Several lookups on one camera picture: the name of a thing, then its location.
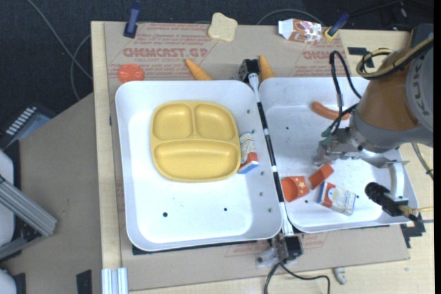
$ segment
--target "yellow divided plate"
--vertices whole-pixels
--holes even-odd
[[[155,167],[166,178],[202,182],[226,179],[240,165],[232,114],[203,101],[176,101],[155,109],[150,125]]]

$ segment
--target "small box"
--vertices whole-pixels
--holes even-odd
[[[257,159],[256,145],[254,144],[254,138],[251,132],[245,132],[242,134],[239,141],[242,159],[240,160],[238,173],[246,174],[259,164]]]
[[[315,45],[322,38],[322,26],[310,21],[290,19],[278,22],[278,33],[288,41]]]
[[[318,203],[334,211],[350,216],[357,195],[349,190],[338,187],[330,182],[324,182],[320,190]]]

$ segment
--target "wooden table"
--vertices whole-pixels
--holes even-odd
[[[99,173],[99,205],[101,217],[101,255],[104,269],[117,269],[122,265],[119,224],[116,210],[116,188],[114,180],[114,154],[112,132],[109,122],[110,103],[107,85],[107,62],[105,53],[104,22],[91,24],[92,56],[94,71],[94,102],[96,119],[96,144]],[[374,50],[381,47],[399,49],[406,46],[409,34],[406,32],[385,32],[365,30],[341,30],[344,48],[362,47]],[[348,56],[354,65],[359,56]],[[422,148],[427,160],[433,165],[433,149]],[[424,174],[410,145],[403,145],[402,156],[411,162],[407,171],[411,177],[416,195],[422,206],[433,205],[433,183]],[[433,213],[425,214],[432,218]],[[421,238],[412,238],[410,259],[400,262],[362,265],[346,268],[347,283],[339,285],[331,270],[302,273],[303,275],[328,275],[332,293],[434,293],[434,229],[426,224],[427,232]],[[133,293],[261,293],[264,277],[244,280],[175,286]],[[289,275],[275,275],[270,291],[274,293],[325,293],[326,283],[319,281],[294,280]]]

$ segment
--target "sausage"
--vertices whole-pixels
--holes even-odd
[[[320,102],[311,103],[311,109],[313,112],[317,113],[323,118],[327,118],[330,120],[336,120],[338,118],[338,111],[326,108]],[[349,119],[349,117],[350,117],[349,113],[346,113],[344,116],[342,116],[342,120],[347,120]]]

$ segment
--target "toy carrot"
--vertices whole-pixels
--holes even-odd
[[[271,66],[269,66],[267,59],[261,55],[259,57],[259,64],[260,64],[260,80],[266,80],[270,77],[275,77],[273,70],[271,69]]]
[[[190,59],[185,59],[190,72],[196,80],[212,80],[213,78],[199,65],[193,63]]]

